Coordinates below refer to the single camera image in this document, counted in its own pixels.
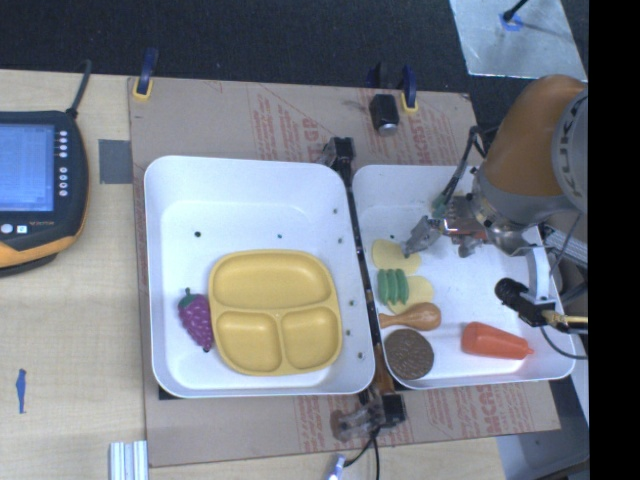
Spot orange carrot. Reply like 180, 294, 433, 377
460, 321, 535, 361

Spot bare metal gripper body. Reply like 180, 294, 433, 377
438, 195, 540, 258

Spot brown cardboard board red print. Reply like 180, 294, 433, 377
127, 76, 562, 468

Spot green pea pod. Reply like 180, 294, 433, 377
376, 267, 412, 307

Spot yellow divided plate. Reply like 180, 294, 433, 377
207, 249, 345, 377

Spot black block with thin wires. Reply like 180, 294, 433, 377
329, 391, 407, 442
319, 136, 357, 170

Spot black cylinder on white bracket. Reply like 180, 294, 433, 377
494, 245, 567, 329

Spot thin black and white rod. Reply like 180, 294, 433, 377
337, 156, 387, 394

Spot brown chicken drumstick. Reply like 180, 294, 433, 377
378, 301, 443, 333

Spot brown round biscuit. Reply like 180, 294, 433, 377
383, 328, 436, 382

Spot small black can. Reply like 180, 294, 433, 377
369, 93, 402, 137

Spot pale yellow round slice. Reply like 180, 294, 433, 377
387, 274, 435, 316
371, 238, 423, 277

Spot white plastic tray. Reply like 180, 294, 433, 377
143, 155, 377, 399
351, 164, 577, 391

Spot purple grapes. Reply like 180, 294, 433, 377
177, 287, 216, 353

